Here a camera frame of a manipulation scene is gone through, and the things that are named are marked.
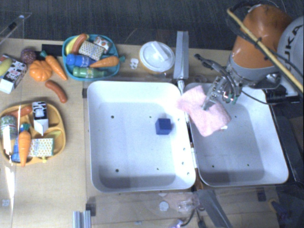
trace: orange pumpkin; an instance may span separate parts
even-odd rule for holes
[[[35,60],[29,66],[29,75],[36,81],[47,81],[51,78],[53,70],[46,61]]]

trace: teal basket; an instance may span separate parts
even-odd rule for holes
[[[103,58],[106,58],[106,57],[109,57],[109,56],[118,56],[118,52],[117,52],[117,49],[116,49],[116,46],[115,44],[113,43],[113,41],[106,37],[106,36],[102,36],[102,35],[89,35],[89,39],[88,41],[89,42],[93,42],[95,40],[95,38],[97,36],[100,36],[104,39],[106,39],[107,41],[111,42],[112,43],[112,46],[110,48],[110,50],[108,51],[108,53],[106,55],[102,55],[100,59],[103,59]],[[66,46],[67,44],[73,39],[75,38],[76,36],[72,36],[72,37],[69,37],[68,39],[65,40],[65,42],[63,43],[62,45],[62,58],[63,58],[63,64],[64,64],[64,67],[65,67],[65,70],[66,70],[66,73],[69,77],[75,79],[75,80],[79,80],[79,81],[97,81],[97,80],[103,80],[103,79],[107,79],[107,78],[110,78],[114,75],[116,75],[119,71],[119,66],[120,66],[120,63],[118,63],[118,65],[116,66],[112,66],[112,67],[103,67],[103,70],[106,70],[107,71],[107,74],[106,76],[104,77],[98,77],[98,78],[79,78],[79,77],[75,77],[73,75],[73,68],[74,66],[70,66],[70,65],[67,65],[67,56],[66,56],[66,53],[65,53],[65,50],[66,50]]]

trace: pink cloth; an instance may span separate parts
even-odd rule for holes
[[[186,91],[177,101],[177,108],[187,112],[196,125],[199,133],[207,137],[226,126],[231,117],[220,102],[207,111],[201,107],[206,99],[202,86],[196,86]]]

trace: black floor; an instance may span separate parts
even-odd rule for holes
[[[159,40],[175,46],[176,31],[187,30],[191,48],[231,49],[235,35],[226,9],[243,0],[0,0],[0,10],[31,12],[25,38],[65,40],[101,34],[115,43]],[[271,0],[294,19],[304,0]]]

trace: table surface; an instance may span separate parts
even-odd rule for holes
[[[62,45],[62,41],[41,41],[7,39],[1,46],[0,52],[6,53],[15,59],[19,59],[23,48],[41,50],[42,44]],[[138,58],[141,46],[116,45],[119,55],[126,57],[121,63],[121,69],[113,80],[158,81],[161,78],[151,76],[142,68],[129,67],[131,58]],[[192,80],[203,80],[206,77],[212,80],[216,73],[201,66],[193,55],[201,54],[203,57],[217,61],[225,65],[230,54],[229,51],[195,49],[189,50],[189,75]],[[146,224],[145,227],[168,227],[169,224],[181,214],[176,210],[162,212],[159,203],[163,200],[159,193],[136,194],[103,194],[96,190],[90,180],[90,157],[88,137],[87,102],[83,99],[83,88],[88,83],[69,78],[63,81],[53,74],[52,80],[59,83],[65,90],[68,101],[60,103],[56,94],[45,88],[44,83],[34,81],[27,73],[18,87],[11,93],[0,92],[0,111],[6,108],[33,101],[47,101],[54,105],[61,113],[65,130],[66,146],[63,152],[48,160],[46,163],[27,165],[25,168],[11,165],[3,157],[0,157],[0,207],[1,227],[71,227],[73,211],[84,211],[87,202],[97,203],[96,212],[102,215],[96,216],[93,227],[133,227],[134,224]],[[276,197],[275,190],[266,190]],[[229,192],[235,201],[235,191]],[[254,203],[255,192],[242,191],[243,199]],[[234,201],[222,200],[228,209]],[[267,217],[274,226],[277,225],[276,216],[269,210],[267,204],[262,205],[264,218]],[[255,205],[248,214],[256,212]],[[234,206],[230,218],[242,226],[245,222],[240,206]]]

